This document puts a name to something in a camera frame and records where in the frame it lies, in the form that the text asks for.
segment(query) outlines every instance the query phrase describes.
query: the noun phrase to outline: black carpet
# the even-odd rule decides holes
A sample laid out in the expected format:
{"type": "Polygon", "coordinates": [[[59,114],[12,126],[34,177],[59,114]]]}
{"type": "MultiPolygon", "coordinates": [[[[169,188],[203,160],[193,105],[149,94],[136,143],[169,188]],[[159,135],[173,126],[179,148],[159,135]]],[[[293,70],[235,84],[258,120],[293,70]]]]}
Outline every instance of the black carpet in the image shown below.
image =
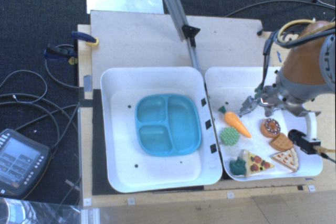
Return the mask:
{"type": "MultiPolygon", "coordinates": [[[[206,16],[226,16],[231,12],[259,2],[270,0],[181,0],[186,14],[206,16]]],[[[322,0],[335,5],[335,0],[322,0]]],[[[293,19],[313,18],[331,20],[335,11],[304,3],[275,2],[258,5],[236,13],[231,17],[260,19],[267,31],[280,28],[293,19]]],[[[11,72],[31,70],[45,78],[48,84],[46,99],[58,106],[78,103],[78,91],[67,89],[55,83],[44,68],[43,51],[47,44],[73,44],[70,33],[78,24],[89,24],[86,14],[86,0],[0,0],[0,84],[11,72]]],[[[56,78],[68,84],[76,83],[76,67],[66,61],[49,62],[49,69],[56,78]]],[[[43,83],[32,74],[17,73],[0,88],[0,94],[30,93],[41,95],[43,83]]],[[[0,103],[15,102],[10,96],[1,96],[0,103]]],[[[45,108],[54,108],[40,103],[45,108]]],[[[67,110],[72,115],[73,108],[67,110]]],[[[0,130],[18,128],[33,120],[43,112],[26,105],[1,105],[0,130]]],[[[64,115],[55,115],[61,132],[68,120],[64,115]]],[[[20,130],[24,135],[46,145],[52,146],[56,140],[56,131],[50,119],[20,130]]],[[[76,182],[79,177],[78,137],[73,126],[69,128],[59,144],[55,158],[48,171],[28,200],[60,203],[70,186],[68,179],[76,182]]],[[[65,200],[66,204],[75,204],[78,192],[72,191],[65,200]]]]}

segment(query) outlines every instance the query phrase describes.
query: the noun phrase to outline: toy donut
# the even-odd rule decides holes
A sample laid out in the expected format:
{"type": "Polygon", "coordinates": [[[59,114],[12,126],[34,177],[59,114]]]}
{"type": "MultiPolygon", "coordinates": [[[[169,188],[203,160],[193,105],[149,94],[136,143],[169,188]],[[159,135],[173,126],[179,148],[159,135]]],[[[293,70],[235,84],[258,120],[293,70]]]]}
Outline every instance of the toy donut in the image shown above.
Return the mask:
{"type": "Polygon", "coordinates": [[[278,137],[280,134],[280,125],[276,120],[268,118],[262,121],[260,131],[265,137],[278,137]]]}

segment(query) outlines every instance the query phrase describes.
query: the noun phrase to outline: black bracket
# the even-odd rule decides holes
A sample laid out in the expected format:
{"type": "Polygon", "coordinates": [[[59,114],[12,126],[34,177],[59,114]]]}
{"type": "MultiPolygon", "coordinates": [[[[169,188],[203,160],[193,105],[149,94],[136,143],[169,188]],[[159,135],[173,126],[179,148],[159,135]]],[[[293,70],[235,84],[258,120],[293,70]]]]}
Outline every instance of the black bracket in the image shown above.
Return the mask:
{"type": "Polygon", "coordinates": [[[195,42],[195,36],[198,34],[199,31],[201,31],[199,28],[190,26],[190,25],[184,25],[182,26],[182,31],[185,38],[190,39],[190,43],[192,47],[196,47],[195,42]]]}

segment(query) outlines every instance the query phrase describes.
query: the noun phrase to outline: blue divided plate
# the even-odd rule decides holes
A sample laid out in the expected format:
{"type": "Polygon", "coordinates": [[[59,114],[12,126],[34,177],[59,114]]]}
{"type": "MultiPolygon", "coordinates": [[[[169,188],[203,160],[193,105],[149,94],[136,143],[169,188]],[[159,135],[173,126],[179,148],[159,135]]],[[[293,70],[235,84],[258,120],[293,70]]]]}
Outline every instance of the blue divided plate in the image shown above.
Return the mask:
{"type": "Polygon", "coordinates": [[[198,149],[201,126],[193,101],[180,94],[156,94],[136,105],[139,143],[154,156],[186,155],[198,149]]]}

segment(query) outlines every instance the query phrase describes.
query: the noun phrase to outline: toy pizza slice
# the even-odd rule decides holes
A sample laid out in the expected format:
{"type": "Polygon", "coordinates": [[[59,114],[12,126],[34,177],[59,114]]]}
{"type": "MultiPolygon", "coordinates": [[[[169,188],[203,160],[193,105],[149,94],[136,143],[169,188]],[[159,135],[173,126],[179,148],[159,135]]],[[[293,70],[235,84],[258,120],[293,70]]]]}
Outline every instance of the toy pizza slice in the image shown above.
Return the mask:
{"type": "Polygon", "coordinates": [[[298,154],[296,153],[294,147],[290,150],[279,152],[271,157],[273,160],[281,163],[293,172],[296,172],[299,168],[298,154]]]}
{"type": "Polygon", "coordinates": [[[246,176],[259,173],[274,167],[272,163],[265,161],[258,155],[255,155],[248,150],[243,151],[243,160],[246,162],[246,176]]]}

